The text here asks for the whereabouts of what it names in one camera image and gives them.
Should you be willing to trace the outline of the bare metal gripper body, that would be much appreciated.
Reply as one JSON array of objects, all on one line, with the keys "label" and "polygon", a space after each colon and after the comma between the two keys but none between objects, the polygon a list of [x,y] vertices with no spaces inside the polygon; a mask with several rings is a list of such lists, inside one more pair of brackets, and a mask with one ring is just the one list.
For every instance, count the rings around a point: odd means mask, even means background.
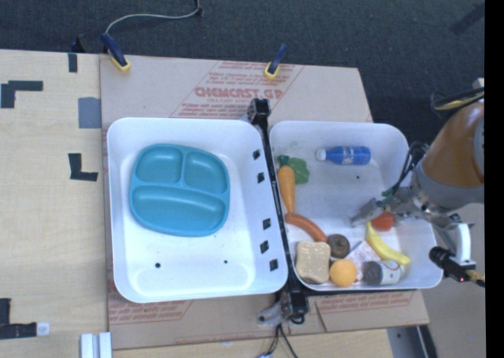
[{"label": "bare metal gripper body", "polygon": [[398,219],[418,218],[437,227],[447,227],[447,210],[431,201],[423,190],[411,186],[384,192],[384,211]]}]

